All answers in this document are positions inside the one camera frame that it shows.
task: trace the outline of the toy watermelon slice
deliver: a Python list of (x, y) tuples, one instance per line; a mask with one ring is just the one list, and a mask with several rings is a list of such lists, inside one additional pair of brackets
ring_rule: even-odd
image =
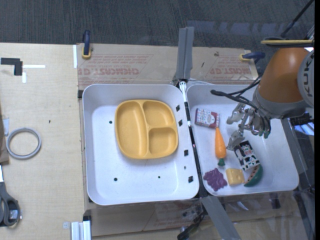
[(249, 178), (246, 180), (244, 186), (245, 187), (252, 187), (259, 183), (262, 176), (264, 174), (264, 169), (261, 166), (261, 164), (257, 165), (253, 168), (253, 171), (251, 172)]

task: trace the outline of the purple grapes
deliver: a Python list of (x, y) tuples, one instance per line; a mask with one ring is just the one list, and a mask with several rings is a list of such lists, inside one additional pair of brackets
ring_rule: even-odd
[(213, 188), (214, 191), (218, 191), (224, 186), (228, 185), (227, 181), (224, 179), (224, 175), (218, 171), (217, 168), (211, 171), (207, 171), (203, 177), (204, 180)]

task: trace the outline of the white tray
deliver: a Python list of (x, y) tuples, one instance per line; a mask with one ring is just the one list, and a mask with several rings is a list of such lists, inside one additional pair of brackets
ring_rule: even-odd
[[(237, 103), (222, 96), (215, 96), (210, 90), (215, 89), (226, 93), (232, 93), (246, 87), (247, 85), (206, 85), (196, 84), (187, 89), (187, 98), (190, 108), (191, 122), (193, 123), (193, 133), (195, 144), (199, 156), (202, 177), (206, 172), (215, 168), (223, 173), (227, 180), (226, 169), (240, 169), (240, 163), (233, 151), (227, 150), (225, 166), (219, 167), (218, 159), (215, 156), (215, 129), (201, 125), (195, 125), (196, 109), (208, 109), (219, 113), (219, 128), (224, 142), (228, 145), (229, 137), (237, 129), (237, 122), (229, 125), (227, 118), (232, 114)], [(255, 88), (244, 93), (243, 96), (252, 100)], [(244, 131), (245, 140), (249, 141), (253, 150), (263, 166), (263, 177), (261, 181), (251, 187), (244, 184), (227, 185), (214, 191), (204, 180), (206, 190), (214, 196), (245, 195), (262, 192), (290, 191), (299, 184), (299, 175), (287, 142), (287, 138), (279, 119), (271, 120), (271, 134), (267, 139), (261, 136), (254, 136), (248, 130)], [(247, 180), (251, 170), (244, 171), (244, 179)]]
[[(178, 147), (173, 154), (140, 160), (121, 153), (115, 135), (115, 111), (121, 102), (134, 99), (162, 101), (172, 109), (178, 129)], [(82, 102), (87, 192), (94, 203), (186, 200), (198, 193), (195, 157), (178, 88), (169, 84), (94, 84), (84, 90)]]

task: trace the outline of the metal coil ring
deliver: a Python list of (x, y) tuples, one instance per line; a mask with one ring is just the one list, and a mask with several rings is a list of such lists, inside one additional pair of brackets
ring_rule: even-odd
[[(17, 134), (19, 133), (31, 133), (33, 134), (37, 140), (38, 140), (38, 146), (35, 148), (35, 150), (29, 154), (26, 154), (26, 155), (19, 155), (19, 154), (16, 154), (14, 153), (11, 148), (10, 148), (10, 142), (12, 140), (12, 138), (14, 136), (16, 136)], [(35, 131), (34, 129), (32, 128), (28, 128), (28, 127), (23, 127), (23, 128), (17, 128), (15, 130), (13, 130), (12, 132), (10, 132), (10, 134), (8, 135), (8, 138), (6, 139), (6, 148), (9, 152), (9, 154), (15, 158), (15, 159), (20, 159), (20, 160), (25, 160), (25, 159), (29, 159), (29, 158), (32, 158), (33, 156), (35, 156), (38, 151), (40, 150), (41, 148), (41, 138), (40, 138), (40, 135), (37, 131)]]

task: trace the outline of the scissors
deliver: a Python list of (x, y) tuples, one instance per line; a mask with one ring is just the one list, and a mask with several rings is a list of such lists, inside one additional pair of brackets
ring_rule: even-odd
[(20, 206), (18, 201), (7, 193), (2, 166), (0, 164), (0, 225), (12, 226), (20, 218)]

